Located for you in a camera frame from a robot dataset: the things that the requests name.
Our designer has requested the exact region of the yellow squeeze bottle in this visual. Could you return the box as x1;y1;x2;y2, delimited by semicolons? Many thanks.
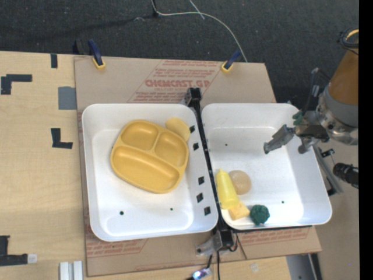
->
215;168;241;211

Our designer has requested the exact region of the beige round bun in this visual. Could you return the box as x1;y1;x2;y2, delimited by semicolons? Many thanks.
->
228;169;252;196

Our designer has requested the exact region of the brown cardboard board, red print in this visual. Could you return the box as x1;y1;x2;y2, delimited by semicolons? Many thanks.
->
73;55;323;277

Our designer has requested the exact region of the yellow divided plate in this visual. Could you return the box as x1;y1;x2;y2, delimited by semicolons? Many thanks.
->
110;119;191;194

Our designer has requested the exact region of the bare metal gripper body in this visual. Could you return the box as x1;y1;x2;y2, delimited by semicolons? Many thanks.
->
294;99;359;145

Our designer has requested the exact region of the yellow cheese wedge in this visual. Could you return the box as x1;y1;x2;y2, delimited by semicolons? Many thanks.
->
227;201;251;222

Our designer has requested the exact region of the white plastic tray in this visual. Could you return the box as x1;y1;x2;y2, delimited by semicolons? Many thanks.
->
81;103;220;243
200;102;333;231

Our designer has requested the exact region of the green broccoli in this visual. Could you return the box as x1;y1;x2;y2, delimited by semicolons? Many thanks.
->
249;204;271;226

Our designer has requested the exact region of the black block with thin wires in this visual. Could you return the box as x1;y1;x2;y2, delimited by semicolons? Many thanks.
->
213;228;235;250

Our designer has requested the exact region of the black cylinder on white bracket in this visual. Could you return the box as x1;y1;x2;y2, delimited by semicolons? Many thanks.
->
332;162;359;190

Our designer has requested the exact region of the thin black rod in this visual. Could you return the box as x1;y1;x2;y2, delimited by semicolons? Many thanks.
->
192;97;231;236

